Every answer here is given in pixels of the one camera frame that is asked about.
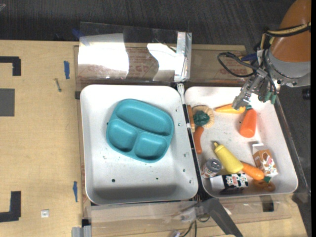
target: black cable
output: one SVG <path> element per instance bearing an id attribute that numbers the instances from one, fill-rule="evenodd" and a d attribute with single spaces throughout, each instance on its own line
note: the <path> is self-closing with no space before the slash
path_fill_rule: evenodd
<path id="1" fill-rule="evenodd" d="M 243 66 L 246 66 L 246 67 L 248 67 L 248 68 L 251 68 L 251 69 L 253 70 L 253 72 L 250 73 L 250 74 L 247 74 L 247 75 L 237 75 L 237 74 L 235 74 L 234 72 L 232 72 L 229 68 L 226 67 L 226 65 L 225 65 L 225 64 L 222 62 L 222 60 L 220 59 L 221 56 L 226 56 L 226 57 L 228 57 L 228 58 L 232 58 L 232 59 L 234 59 L 235 61 L 237 61 L 239 64 L 241 64 L 241 65 L 243 65 Z M 232 54 L 232 53 L 230 53 L 230 52 L 224 52 L 224 53 L 218 54 L 218 55 L 217 55 L 217 60 L 218 60 L 218 62 L 223 66 L 223 68 L 224 68 L 227 72 L 229 72 L 229 73 L 232 74 L 233 76 L 239 77 L 239 78 L 250 77 L 250 76 L 256 74 L 256 70 L 258 69 L 258 68 L 255 67 L 255 66 L 252 66 L 252 65 L 250 65 L 250 64 L 248 64 L 248 63 L 245 63 L 245 62 L 241 61 L 237 56 L 235 56 L 234 54 Z"/>
<path id="2" fill-rule="evenodd" d="M 268 32 L 268 31 L 274 31 L 274 32 L 279 31 L 279 32 L 281 32 L 281 31 L 284 31 L 284 30 L 291 30 L 291 29 L 294 29 L 296 27 L 301 27 L 303 25 L 304 24 L 295 25 L 295 26 L 289 26 L 289 27 L 279 28 L 279 29 L 276 29 L 276 30 L 266 29 L 265 32 Z"/>
<path id="3" fill-rule="evenodd" d="M 210 218 L 211 218 L 211 216 L 208 216 L 205 220 L 202 220 L 202 219 L 200 219 L 200 218 L 197 218 L 197 220 L 199 220 L 199 221 L 202 222 L 202 223 L 205 223 L 205 222 L 207 222 Z"/>
<path id="4" fill-rule="evenodd" d="M 263 61 L 262 64 L 265 61 L 265 57 L 266 57 L 266 52 L 263 51 L 263 53 L 262 53 L 262 61 Z M 267 78 L 268 78 L 268 80 L 270 82 L 270 92 L 274 92 L 274 94 L 276 94 L 277 93 L 277 87 L 276 87 L 275 83 L 273 82 L 270 73 L 268 73 Z"/>
<path id="5" fill-rule="evenodd" d="M 297 35 L 297 34 L 300 34 L 300 33 L 303 33 L 303 32 L 306 32 L 306 31 L 311 31 L 312 30 L 312 26 L 311 25 L 308 25 L 307 27 L 305 28 L 302 28 L 300 30 L 297 30 L 295 32 L 292 32 L 292 33 L 286 33 L 286 34 L 278 34 L 278 33 L 271 33 L 269 31 L 265 32 L 266 35 L 268 36 L 271 36 L 271 37 L 290 37 L 290 36 L 294 36 L 294 35 Z M 281 31 L 284 31 L 284 29 L 278 29 L 278 30 L 274 30 L 274 32 L 281 32 Z"/>
<path id="6" fill-rule="evenodd" d="M 188 230 L 187 230 L 183 235 L 181 235 L 180 237 L 187 236 L 187 234 L 191 231 L 193 224 L 194 224 L 194 222 L 192 222 L 192 223 L 190 224 Z"/>
<path id="7" fill-rule="evenodd" d="M 271 38 L 266 38 L 265 39 L 265 41 L 263 43 L 263 49 L 268 49 L 271 46 L 270 40 L 271 40 Z"/>
<path id="8" fill-rule="evenodd" d="M 250 64 L 253 66 L 256 62 L 258 62 L 258 60 L 253 60 L 252 62 L 250 62 Z"/>
<path id="9" fill-rule="evenodd" d="M 195 220 L 194 223 L 195 223 L 195 227 L 196 227 L 196 228 L 195 228 L 194 236 L 197 237 L 197 235 L 198 235 L 197 221 Z"/>

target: orange carrot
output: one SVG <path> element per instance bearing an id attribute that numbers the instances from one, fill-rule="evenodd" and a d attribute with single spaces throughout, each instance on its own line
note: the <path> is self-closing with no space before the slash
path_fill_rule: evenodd
<path id="1" fill-rule="evenodd" d="M 202 153 L 201 135 L 202 135 L 203 131 L 204 131 L 203 126 L 198 126 L 196 128 L 195 133 L 193 134 L 193 140 L 194 140 L 194 145 L 196 147 L 197 154 Z"/>
<path id="2" fill-rule="evenodd" d="M 252 177 L 254 180 L 262 180 L 265 178 L 265 174 L 262 170 L 257 167 L 251 166 L 248 163 L 242 162 L 243 172 L 245 172 L 248 176 Z"/>
<path id="3" fill-rule="evenodd" d="M 215 111 L 218 113 L 233 113 L 233 114 L 239 114 L 243 113 L 246 110 L 245 106 L 239 107 L 238 110 L 235 110 L 233 108 L 233 104 L 223 105 L 221 107 L 215 108 Z"/>
<path id="4" fill-rule="evenodd" d="M 254 109 L 249 109 L 242 121 L 240 134 L 243 137 L 251 138 L 255 135 L 257 125 L 257 112 Z"/>

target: small can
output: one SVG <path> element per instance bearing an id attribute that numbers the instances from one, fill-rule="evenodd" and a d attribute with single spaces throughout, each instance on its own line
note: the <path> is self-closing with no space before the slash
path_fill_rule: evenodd
<path id="1" fill-rule="evenodd" d="M 222 169 L 222 164 L 219 160 L 210 158 L 201 168 L 201 177 L 210 178 L 216 176 L 216 174 Z"/>

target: toy carrot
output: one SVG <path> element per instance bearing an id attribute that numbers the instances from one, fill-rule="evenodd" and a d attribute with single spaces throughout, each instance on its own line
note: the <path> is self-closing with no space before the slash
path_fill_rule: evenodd
<path id="1" fill-rule="evenodd" d="M 257 167 L 251 166 L 248 163 L 242 162 L 243 172 L 245 172 L 248 176 L 252 177 L 254 180 L 263 180 L 265 178 L 265 174 L 262 170 Z"/>
<path id="2" fill-rule="evenodd" d="M 245 106 L 239 107 L 238 110 L 235 110 L 232 106 L 233 106 L 233 104 L 223 105 L 221 107 L 215 108 L 215 111 L 218 112 L 218 113 L 240 114 L 240 113 L 243 113 L 246 110 Z"/>
<path id="3" fill-rule="evenodd" d="M 230 173 L 235 174 L 242 170 L 243 165 L 232 152 L 230 152 L 224 145 L 218 145 L 214 142 L 214 152 L 223 167 Z"/>
<path id="4" fill-rule="evenodd" d="M 251 106 L 247 106 L 246 109 L 247 112 L 242 121 L 239 132 L 243 137 L 251 138 L 256 132 L 257 112 L 252 109 Z"/>
<path id="5" fill-rule="evenodd" d="M 193 134 L 193 140 L 194 140 L 194 145 L 196 147 L 197 154 L 202 153 L 201 136 L 203 132 L 204 132 L 203 126 L 198 126 L 196 128 L 196 131 Z"/>

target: screw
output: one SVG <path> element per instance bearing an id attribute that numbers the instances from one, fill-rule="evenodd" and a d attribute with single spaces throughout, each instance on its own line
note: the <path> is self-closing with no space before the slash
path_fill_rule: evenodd
<path id="1" fill-rule="evenodd" d="M 58 91 L 61 92 L 61 88 L 60 88 L 60 86 L 59 86 L 58 79 L 55 78 L 54 81 L 55 81 L 55 83 L 56 83 L 56 85 L 57 85 Z"/>

